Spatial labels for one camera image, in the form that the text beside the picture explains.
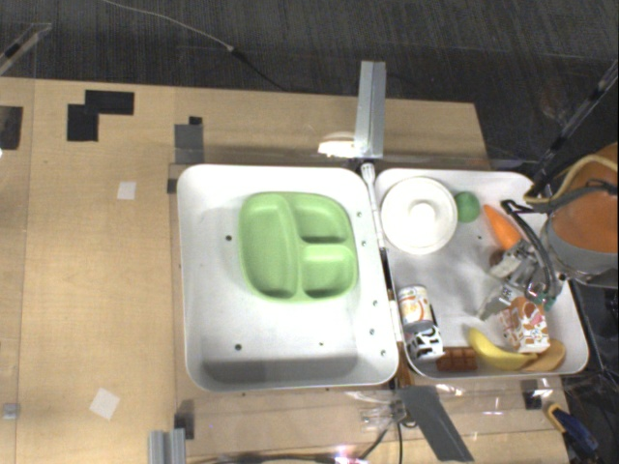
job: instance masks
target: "green divided plate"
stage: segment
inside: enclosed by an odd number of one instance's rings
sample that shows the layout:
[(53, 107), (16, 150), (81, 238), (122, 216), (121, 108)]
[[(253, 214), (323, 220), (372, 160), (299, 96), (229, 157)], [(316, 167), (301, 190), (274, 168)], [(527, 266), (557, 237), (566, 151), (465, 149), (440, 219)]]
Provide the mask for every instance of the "green divided plate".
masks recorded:
[(263, 298), (332, 299), (357, 283), (350, 220), (341, 205), (326, 196), (250, 196), (239, 216), (239, 249), (245, 280)]

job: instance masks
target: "white sticker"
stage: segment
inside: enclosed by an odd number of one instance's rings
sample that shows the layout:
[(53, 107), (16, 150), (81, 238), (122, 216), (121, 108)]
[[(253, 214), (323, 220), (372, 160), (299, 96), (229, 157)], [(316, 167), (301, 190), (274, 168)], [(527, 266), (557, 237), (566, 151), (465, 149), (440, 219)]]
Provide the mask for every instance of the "white sticker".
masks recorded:
[(97, 395), (95, 395), (93, 399), (93, 403), (90, 404), (90, 410), (96, 415), (110, 421), (118, 407), (118, 402), (120, 402), (119, 396), (114, 395), (111, 391), (107, 391), (106, 389), (99, 389)]
[(118, 186), (118, 199), (135, 199), (135, 188), (137, 183), (135, 182), (121, 182)]

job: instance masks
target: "white sink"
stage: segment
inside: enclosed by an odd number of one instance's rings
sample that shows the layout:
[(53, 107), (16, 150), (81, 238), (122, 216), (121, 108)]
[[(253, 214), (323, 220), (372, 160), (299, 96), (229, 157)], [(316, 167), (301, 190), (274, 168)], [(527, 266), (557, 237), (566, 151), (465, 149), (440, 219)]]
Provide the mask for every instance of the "white sink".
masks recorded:
[[(346, 211), (358, 280), (334, 299), (290, 303), (245, 282), (239, 213), (260, 192), (304, 192)], [(366, 187), (340, 168), (197, 165), (178, 183), (187, 370), (209, 391), (378, 385), (398, 350)]]

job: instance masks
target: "banana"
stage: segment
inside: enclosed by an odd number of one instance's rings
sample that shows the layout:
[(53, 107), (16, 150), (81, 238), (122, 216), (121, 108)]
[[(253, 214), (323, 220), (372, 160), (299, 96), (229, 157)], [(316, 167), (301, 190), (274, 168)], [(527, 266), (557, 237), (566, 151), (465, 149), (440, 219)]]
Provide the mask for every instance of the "banana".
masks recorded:
[(505, 351), (490, 342), (490, 340), (477, 329), (470, 329), (468, 331), (468, 342), (480, 358), (488, 364), (506, 371), (517, 371), (525, 364), (538, 358), (537, 354), (520, 354), (517, 352)]
[(540, 354), (540, 357), (527, 364), (522, 371), (554, 371), (565, 360), (565, 345), (556, 338), (550, 339), (550, 347)]

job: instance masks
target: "white bowl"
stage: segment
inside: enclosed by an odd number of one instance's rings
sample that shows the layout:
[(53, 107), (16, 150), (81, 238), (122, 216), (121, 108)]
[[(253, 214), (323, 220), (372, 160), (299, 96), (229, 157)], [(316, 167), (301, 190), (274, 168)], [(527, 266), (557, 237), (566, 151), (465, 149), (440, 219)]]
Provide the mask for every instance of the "white bowl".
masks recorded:
[(380, 213), (387, 239), (411, 254), (429, 254), (447, 244), (457, 226), (454, 197), (427, 177), (397, 183), (383, 199)]

